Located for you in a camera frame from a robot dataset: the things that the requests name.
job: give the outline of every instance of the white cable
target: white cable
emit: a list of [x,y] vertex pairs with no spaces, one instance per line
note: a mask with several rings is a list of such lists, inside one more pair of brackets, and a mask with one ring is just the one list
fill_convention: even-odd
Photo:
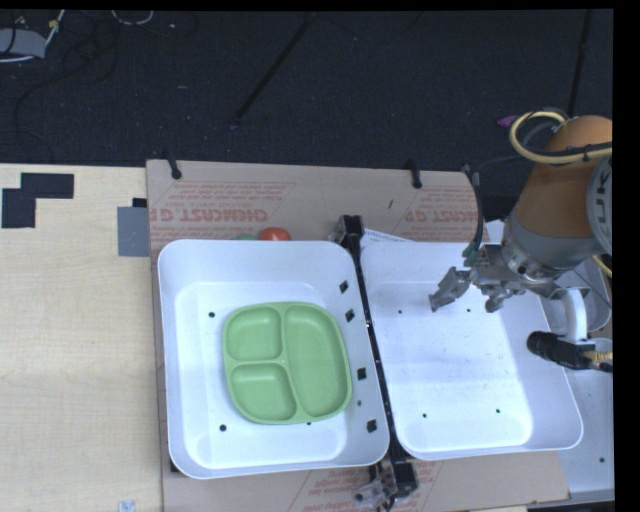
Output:
[[111,11],[111,14],[116,20],[118,20],[118,23],[122,23],[123,25],[128,25],[129,27],[144,25],[145,23],[148,23],[149,21],[151,21],[151,18],[153,18],[153,11],[149,11],[149,16],[147,16],[145,19],[140,21],[123,20],[120,16],[118,16],[118,13],[114,10]]
[[[66,12],[66,9],[60,9],[60,13],[58,14],[58,17],[55,19],[54,25],[53,27],[51,27],[51,30],[49,31],[49,35],[47,36],[47,39],[44,42],[45,51],[49,47],[49,43],[51,43],[51,41],[53,40],[53,37],[60,30],[60,22],[62,21],[62,18],[64,17],[65,12]],[[33,60],[34,58],[35,57],[33,55],[25,55],[24,57],[12,57],[8,59],[1,59],[0,64],[15,64],[16,62],[27,62],[29,60]]]

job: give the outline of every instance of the black clip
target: black clip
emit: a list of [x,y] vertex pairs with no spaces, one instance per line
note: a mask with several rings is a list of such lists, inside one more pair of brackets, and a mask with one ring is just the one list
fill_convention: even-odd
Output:
[[584,152],[583,152],[583,157],[582,157],[582,161],[583,162],[588,162],[591,160],[591,158],[589,158],[589,151],[591,150],[591,147],[593,146],[593,144],[587,144],[585,145]]
[[168,149],[165,149],[162,152],[163,158],[169,162],[169,167],[171,167],[171,177],[174,180],[179,180],[182,178],[182,171],[178,168],[178,164],[176,164],[175,158],[171,155]]
[[407,160],[407,163],[402,167],[406,171],[411,171],[411,184],[413,188],[422,188],[422,182],[420,181],[420,171],[413,159]]

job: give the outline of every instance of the yellow cable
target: yellow cable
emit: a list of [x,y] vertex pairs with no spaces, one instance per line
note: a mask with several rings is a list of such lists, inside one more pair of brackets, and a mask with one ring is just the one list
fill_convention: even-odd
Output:
[[607,274],[607,276],[613,279],[613,271],[604,264],[599,256],[596,256],[594,254],[593,256],[591,256],[591,260],[600,268],[600,270],[602,270],[605,274]]
[[533,119],[534,117],[550,117],[551,119],[555,119],[559,123],[564,123],[567,121],[565,117],[557,112],[527,112],[526,114],[521,115],[518,119],[516,119],[509,129],[509,141],[513,148],[520,153],[523,157],[532,160],[533,162],[539,162],[542,164],[568,164],[571,162],[577,162],[578,160],[582,160],[585,157],[589,159],[600,158],[603,156],[608,156],[612,153],[611,148],[599,149],[596,151],[585,151],[584,153],[578,153],[575,155],[562,155],[562,156],[548,156],[548,155],[538,155],[528,149],[524,148],[518,138],[516,137],[516,133],[520,125],[524,123],[528,119]]

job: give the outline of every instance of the green divided plate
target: green divided plate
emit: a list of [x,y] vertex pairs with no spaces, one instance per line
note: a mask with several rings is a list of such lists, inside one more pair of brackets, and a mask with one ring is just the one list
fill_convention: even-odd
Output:
[[351,398],[349,359],[331,314],[306,302],[235,310],[222,332],[227,385],[236,408],[257,423],[314,422]]

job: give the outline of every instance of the cardboard sheet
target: cardboard sheet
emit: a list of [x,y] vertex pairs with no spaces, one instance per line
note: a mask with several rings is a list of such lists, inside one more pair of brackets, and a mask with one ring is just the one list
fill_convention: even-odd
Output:
[[[157,257],[181,238],[231,239],[266,226],[294,240],[323,240],[341,215],[361,215],[366,228],[414,241],[470,241],[475,197],[459,172],[409,171],[178,161],[147,162],[158,399],[164,504],[167,511],[355,511],[353,491],[367,468],[297,471],[194,480],[170,470]],[[454,511],[568,497],[555,452],[414,461],[419,488],[393,510]]]

